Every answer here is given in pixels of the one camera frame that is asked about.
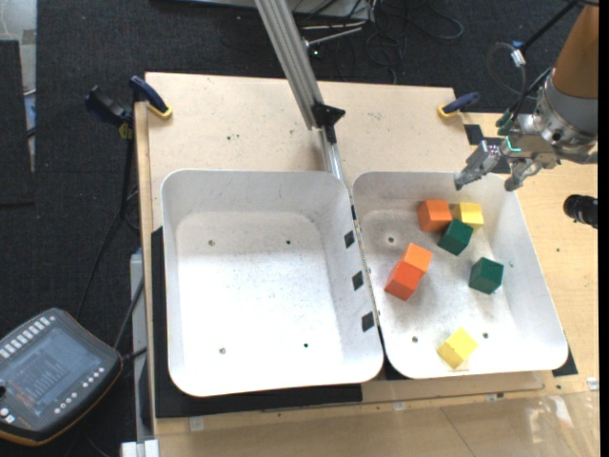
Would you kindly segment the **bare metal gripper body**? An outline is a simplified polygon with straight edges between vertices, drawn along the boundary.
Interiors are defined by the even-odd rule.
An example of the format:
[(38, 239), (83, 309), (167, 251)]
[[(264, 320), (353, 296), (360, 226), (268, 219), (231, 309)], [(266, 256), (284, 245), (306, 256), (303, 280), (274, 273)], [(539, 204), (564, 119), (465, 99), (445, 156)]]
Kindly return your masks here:
[(500, 151), (513, 165), (552, 169), (562, 161), (596, 165), (597, 138), (567, 123), (555, 111), (536, 111), (516, 116), (506, 112), (499, 120)]

